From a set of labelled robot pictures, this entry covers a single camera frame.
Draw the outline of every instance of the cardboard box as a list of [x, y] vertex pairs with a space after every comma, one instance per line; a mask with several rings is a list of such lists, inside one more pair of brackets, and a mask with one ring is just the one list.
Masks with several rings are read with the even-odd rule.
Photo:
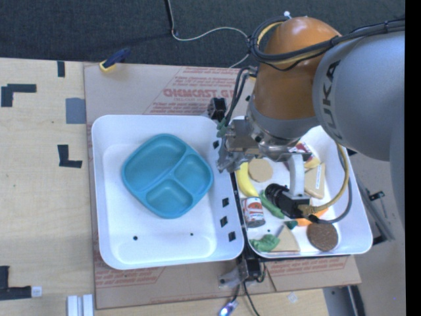
[[[206, 115], [212, 97], [232, 97], [238, 69], [117, 64], [109, 73], [85, 64], [89, 185], [94, 243], [96, 308], [113, 308], [232, 296], [218, 277], [235, 260], [119, 271], [101, 258], [98, 247], [91, 126], [103, 115]], [[250, 80], [243, 98], [250, 95]], [[233, 117], [245, 114], [240, 102]], [[249, 286], [251, 294], [345, 286], [361, 282], [352, 255], [288, 259], [266, 263], [266, 279]]]

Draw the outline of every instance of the black tape mark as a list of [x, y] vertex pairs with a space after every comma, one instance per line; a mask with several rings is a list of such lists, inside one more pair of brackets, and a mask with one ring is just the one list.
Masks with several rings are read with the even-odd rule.
[[0, 289], [9, 287], [9, 266], [0, 267]]
[[0, 301], [31, 298], [31, 286], [9, 287], [9, 266], [0, 266]]
[[14, 92], [37, 92], [36, 84], [7, 84], [1, 87], [1, 106], [12, 107]]
[[86, 104], [84, 99], [66, 98], [66, 123], [86, 123]]
[[68, 145], [58, 145], [60, 163], [59, 166], [63, 167], [76, 167], [80, 169], [82, 167], [82, 161], [69, 161], [68, 160]]
[[11, 107], [13, 103], [13, 92], [7, 87], [1, 87], [1, 106]]
[[57, 61], [57, 76], [66, 77], [66, 67], [64, 61]]
[[7, 84], [12, 92], [37, 92], [36, 84]]

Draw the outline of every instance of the white tray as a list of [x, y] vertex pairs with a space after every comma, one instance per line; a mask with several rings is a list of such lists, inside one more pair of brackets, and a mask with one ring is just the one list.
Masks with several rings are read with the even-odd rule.
[[[305, 142], [312, 152], [319, 158], [319, 160], [326, 165], [325, 177], [325, 196], [323, 199], [312, 199], [313, 205], [319, 206], [330, 201], [339, 191], [343, 183], [344, 171], [339, 161], [339, 156], [335, 142], [323, 131], [321, 126], [317, 126], [308, 131], [301, 139]], [[255, 182], [251, 180], [258, 193], [264, 190], [269, 184], [277, 183], [279, 185], [289, 186], [289, 171], [284, 163], [275, 163], [269, 159], [274, 174], [270, 180], [266, 182]], [[320, 257], [332, 255], [351, 255], [367, 252], [372, 246], [372, 232], [367, 219], [366, 211], [362, 203], [359, 193], [355, 175], [352, 170], [352, 165], [349, 163], [349, 176], [352, 187], [352, 206], [350, 212], [334, 226], [337, 229], [339, 241], [338, 245], [332, 251], [320, 251], [313, 247], [307, 238], [307, 227], [296, 226], [292, 233], [298, 242], [301, 251], [299, 253], [293, 252], [259, 252], [256, 253], [268, 259], [281, 259], [292, 257]], [[239, 192], [240, 198], [244, 198], [243, 194]], [[344, 212], [348, 202], [348, 189], [341, 196], [341, 198], [331, 206], [328, 211], [320, 218], [330, 220], [338, 217]], [[264, 210], [264, 218], [266, 223], [257, 228], [247, 229], [247, 238], [260, 240], [265, 234], [278, 235], [284, 221], [290, 220], [285, 216], [285, 219], [274, 217], [266, 208]]]
[[[160, 218], [123, 184], [121, 167], [143, 142], [173, 134], [212, 168], [203, 199], [177, 219]], [[107, 115], [92, 126], [99, 250], [115, 269], [139, 269], [236, 258], [244, 248], [230, 175], [216, 168], [216, 124], [200, 116]]]

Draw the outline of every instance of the gray carpet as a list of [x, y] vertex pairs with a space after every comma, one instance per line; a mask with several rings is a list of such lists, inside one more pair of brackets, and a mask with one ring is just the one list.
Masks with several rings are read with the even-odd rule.
[[[250, 35], [284, 11], [319, 18], [342, 34], [405, 14], [405, 0], [170, 1], [181, 38], [219, 26]], [[164, 0], [0, 0], [0, 57], [102, 61], [123, 47], [131, 49], [128, 63], [164, 65], [230, 66], [247, 53], [233, 31], [176, 41]]]

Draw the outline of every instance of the blue clamp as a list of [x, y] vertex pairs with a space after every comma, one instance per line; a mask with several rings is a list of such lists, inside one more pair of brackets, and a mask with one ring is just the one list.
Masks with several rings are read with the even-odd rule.
[[123, 62], [130, 55], [130, 48], [124, 48], [111, 55], [107, 60], [99, 63], [103, 72], [108, 72], [115, 67], [116, 63]]

